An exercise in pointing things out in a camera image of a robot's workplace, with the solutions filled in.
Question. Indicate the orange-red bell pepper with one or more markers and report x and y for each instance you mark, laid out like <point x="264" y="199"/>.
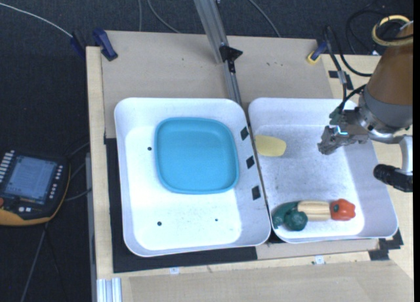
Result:
<point x="344" y="210"/>

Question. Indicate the pale yellow flat toy food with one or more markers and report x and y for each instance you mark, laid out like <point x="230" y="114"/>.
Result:
<point x="269" y="145"/>

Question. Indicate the pale yellow corn cob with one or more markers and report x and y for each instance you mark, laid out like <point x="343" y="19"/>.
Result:
<point x="315" y="210"/>

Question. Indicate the brown cardboard board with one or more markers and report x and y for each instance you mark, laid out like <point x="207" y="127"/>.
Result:
<point x="170" y="67"/>

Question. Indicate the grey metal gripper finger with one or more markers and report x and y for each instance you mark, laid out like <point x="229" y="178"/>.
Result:
<point x="336" y="144"/>
<point x="325" y="140"/>

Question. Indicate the white plastic tray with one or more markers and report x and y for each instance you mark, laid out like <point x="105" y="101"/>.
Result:
<point x="311" y="179"/>
<point x="183" y="225"/>

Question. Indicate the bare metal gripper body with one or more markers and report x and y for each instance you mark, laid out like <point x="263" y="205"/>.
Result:
<point x="356" y="128"/>

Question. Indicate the black cylinder on white bracket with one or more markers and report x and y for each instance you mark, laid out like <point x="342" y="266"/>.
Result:
<point x="395" y="176"/>

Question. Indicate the blue plate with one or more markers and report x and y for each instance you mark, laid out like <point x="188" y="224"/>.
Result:
<point x="196" y="156"/>

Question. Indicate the dark green broccoli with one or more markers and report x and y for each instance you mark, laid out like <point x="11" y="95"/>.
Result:
<point x="295" y="221"/>

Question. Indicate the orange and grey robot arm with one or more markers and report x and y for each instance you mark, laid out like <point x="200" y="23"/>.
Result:
<point x="392" y="74"/>

